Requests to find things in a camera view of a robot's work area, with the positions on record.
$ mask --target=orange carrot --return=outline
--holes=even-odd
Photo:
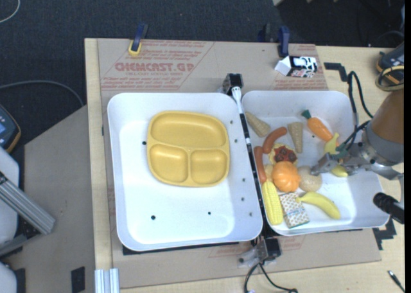
[[[321,140],[329,141],[333,138],[333,134],[327,129],[327,126],[317,117],[311,117],[308,110],[303,111],[302,114],[307,119],[308,128]]]

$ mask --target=plastic food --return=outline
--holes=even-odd
[[[300,189],[304,191],[317,191],[322,186],[321,175],[312,175],[311,168],[309,166],[298,167],[298,174],[301,177]]]
[[[264,140],[263,153],[268,155],[275,141],[281,136],[285,136],[286,134],[287,134],[287,128],[284,126],[279,127],[278,129],[275,129],[274,131],[272,131]]]
[[[307,203],[315,205],[322,209],[330,218],[340,219],[340,210],[334,204],[334,202],[328,197],[317,193],[315,191],[309,191],[305,193],[302,197],[296,198],[297,202]]]
[[[272,164],[264,164],[264,171],[267,177],[271,177],[272,174]]]
[[[325,154],[326,153],[330,153],[331,155],[337,154],[336,148],[337,148],[337,139],[339,136],[340,134],[335,133],[333,138],[326,142],[326,144],[324,145]],[[337,165],[330,172],[334,174],[336,177],[347,177],[348,176],[347,170],[341,165]]]
[[[148,125],[147,160],[153,176],[166,184],[210,187],[230,168],[227,129],[214,116],[163,111]]]
[[[265,137],[268,133],[270,133],[270,129],[271,129],[270,125],[267,124],[265,121],[257,118],[251,112],[246,111],[245,112],[245,118],[247,119],[247,122],[250,124],[253,131],[259,137],[261,137],[261,138]]]
[[[255,146],[254,147],[254,158],[256,160],[256,168],[258,179],[261,184],[267,181],[267,176],[265,174],[264,164],[263,164],[263,147]]]
[[[302,123],[300,121],[295,121],[287,125],[288,132],[293,139],[295,151],[299,154],[302,153]]]
[[[284,213],[284,220],[289,228],[301,226],[310,221],[304,206],[297,201],[297,194],[285,193],[280,196],[280,203]]]
[[[284,143],[274,143],[271,152],[268,154],[268,159],[273,165],[281,161],[289,161],[294,165],[297,165],[298,162],[295,150]]]
[[[273,226],[283,221],[283,209],[274,183],[267,180],[263,183],[263,200],[268,222]]]
[[[272,180],[278,189],[288,193],[297,190],[301,177],[293,163],[282,161],[273,166]]]
[[[307,119],[308,128],[321,140],[329,141],[333,138],[333,134],[327,126],[319,118],[311,117],[308,110],[303,111],[301,115]]]

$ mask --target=hot dog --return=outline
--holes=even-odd
[[[274,142],[278,138],[280,138],[281,136],[285,136],[286,134],[287,134],[287,128],[284,126],[279,127],[278,129],[275,129],[274,131],[272,131],[264,140],[263,153],[269,154],[272,146],[274,145]]]
[[[267,181],[267,175],[264,171],[264,164],[263,164],[263,147],[262,146],[255,146],[254,147],[254,158],[256,159],[256,168],[258,179],[261,184]]]

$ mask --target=dark carpet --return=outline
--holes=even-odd
[[[396,47],[405,0],[21,0],[0,22],[0,104],[22,129],[23,145],[81,107],[57,85],[1,86],[51,80],[85,103],[84,38],[132,38],[138,22],[149,39],[256,42],[270,23],[290,42]],[[0,21],[17,0],[0,0]]]

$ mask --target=yellow plate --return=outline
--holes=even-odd
[[[148,126],[148,166],[161,182],[207,187],[229,171],[227,130],[217,118],[197,112],[164,111]]]

